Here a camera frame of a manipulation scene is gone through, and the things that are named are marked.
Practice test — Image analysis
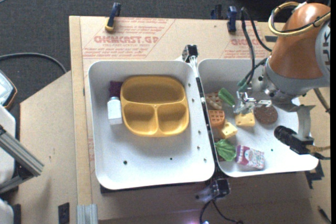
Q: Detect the yellow divided plate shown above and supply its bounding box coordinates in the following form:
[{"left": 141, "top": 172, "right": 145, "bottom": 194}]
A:
[{"left": 120, "top": 75, "right": 190, "bottom": 137}]

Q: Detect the pink and white carton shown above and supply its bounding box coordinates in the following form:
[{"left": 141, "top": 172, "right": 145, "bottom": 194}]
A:
[{"left": 235, "top": 144, "right": 266, "bottom": 171}]

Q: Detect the black cylinder on white bracket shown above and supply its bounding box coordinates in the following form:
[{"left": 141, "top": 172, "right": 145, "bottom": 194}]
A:
[{"left": 272, "top": 102, "right": 316, "bottom": 155}]

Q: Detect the brown cardboard board red print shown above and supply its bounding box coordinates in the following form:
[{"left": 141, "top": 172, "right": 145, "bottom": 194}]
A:
[{"left": 68, "top": 15, "right": 331, "bottom": 221}]

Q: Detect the brown round biscuit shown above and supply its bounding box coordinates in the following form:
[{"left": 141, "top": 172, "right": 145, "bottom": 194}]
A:
[{"left": 253, "top": 104, "right": 279, "bottom": 125}]

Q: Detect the purple block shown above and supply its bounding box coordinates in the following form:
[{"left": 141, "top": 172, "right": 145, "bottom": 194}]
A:
[{"left": 109, "top": 80, "right": 124, "bottom": 98}]

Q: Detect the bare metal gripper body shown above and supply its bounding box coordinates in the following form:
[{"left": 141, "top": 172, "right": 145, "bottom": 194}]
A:
[{"left": 246, "top": 73, "right": 279, "bottom": 108}]

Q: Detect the green toy lettuce leaf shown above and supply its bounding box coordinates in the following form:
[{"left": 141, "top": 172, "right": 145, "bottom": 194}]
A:
[{"left": 214, "top": 138, "right": 237, "bottom": 162}]

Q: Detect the orange toy waffle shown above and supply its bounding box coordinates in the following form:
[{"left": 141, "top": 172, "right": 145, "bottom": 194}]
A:
[{"left": 207, "top": 109, "right": 226, "bottom": 129}]

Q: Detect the white bottle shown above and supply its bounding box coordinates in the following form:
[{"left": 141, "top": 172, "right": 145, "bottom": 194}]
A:
[{"left": 107, "top": 96, "right": 123, "bottom": 125}]

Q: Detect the thin black and white rod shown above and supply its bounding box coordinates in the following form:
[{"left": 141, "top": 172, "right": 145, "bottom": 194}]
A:
[{"left": 192, "top": 60, "right": 219, "bottom": 169}]

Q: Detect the toy pizza slice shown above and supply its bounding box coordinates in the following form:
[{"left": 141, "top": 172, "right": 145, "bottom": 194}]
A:
[{"left": 204, "top": 91, "right": 224, "bottom": 111}]

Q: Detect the black block with thin wires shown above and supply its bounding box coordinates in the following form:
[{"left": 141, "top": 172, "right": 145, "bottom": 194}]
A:
[
  {"left": 209, "top": 178, "right": 232, "bottom": 199},
  {"left": 184, "top": 44, "right": 198, "bottom": 63}
]

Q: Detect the white plastic tray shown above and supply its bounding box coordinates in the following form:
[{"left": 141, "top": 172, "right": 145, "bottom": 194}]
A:
[
  {"left": 88, "top": 60, "right": 216, "bottom": 190},
  {"left": 197, "top": 58, "right": 320, "bottom": 178}
]

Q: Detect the yellow toy cheese wedge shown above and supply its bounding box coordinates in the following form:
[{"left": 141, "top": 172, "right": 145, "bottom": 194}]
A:
[
  {"left": 217, "top": 122, "right": 238, "bottom": 140},
  {"left": 234, "top": 110, "right": 256, "bottom": 128}
]

